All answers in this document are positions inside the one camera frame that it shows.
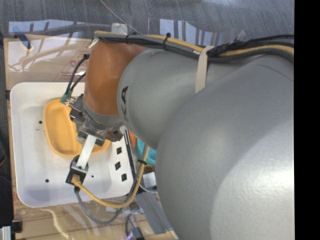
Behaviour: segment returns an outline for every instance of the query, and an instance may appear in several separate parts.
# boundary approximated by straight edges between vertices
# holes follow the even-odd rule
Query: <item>beige strap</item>
[[[206,87],[207,70],[208,70],[208,56],[207,51],[214,48],[214,46],[206,46],[203,48],[198,62],[198,68],[195,78],[195,93],[201,91]]]

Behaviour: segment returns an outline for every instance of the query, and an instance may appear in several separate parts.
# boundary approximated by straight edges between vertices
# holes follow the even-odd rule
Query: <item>orange object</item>
[[[81,154],[83,144],[77,141],[76,124],[70,120],[71,108],[62,104],[60,98],[49,101],[43,111],[43,123],[46,139],[50,148],[62,157],[75,157]],[[103,146],[94,145],[92,155],[108,148],[110,141]]]
[[[84,101],[105,116],[119,115],[117,89],[127,65],[147,48],[126,43],[98,41],[92,48],[85,73]]]
[[[131,140],[132,146],[135,148],[137,146],[137,137],[128,130],[129,138]]]

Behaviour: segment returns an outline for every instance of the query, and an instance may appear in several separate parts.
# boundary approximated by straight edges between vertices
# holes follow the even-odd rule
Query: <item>yellow plate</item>
[[[62,157],[80,155],[84,146],[77,141],[76,124],[70,120],[70,111],[71,108],[62,104],[60,98],[49,101],[43,111],[46,139],[50,148]],[[91,155],[104,151],[109,145],[109,140],[103,146],[94,145]]]

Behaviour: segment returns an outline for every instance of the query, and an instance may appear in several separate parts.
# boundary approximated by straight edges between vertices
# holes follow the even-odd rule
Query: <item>blue container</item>
[[[142,153],[144,151],[145,144],[140,140],[136,140],[136,151],[138,153],[139,158],[142,158]],[[153,148],[149,148],[148,156],[146,158],[146,163],[150,166],[156,166],[156,155],[157,151],[154,150]]]

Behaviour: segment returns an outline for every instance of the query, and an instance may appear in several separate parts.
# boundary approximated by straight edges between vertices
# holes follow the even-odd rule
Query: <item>yellow tray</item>
[[[71,108],[62,104],[60,98],[49,101],[43,111],[46,139],[53,152],[62,157],[80,155],[84,146],[77,141],[76,124],[70,120],[70,111]],[[101,153],[109,145],[109,140],[103,146],[94,145],[91,155]]]

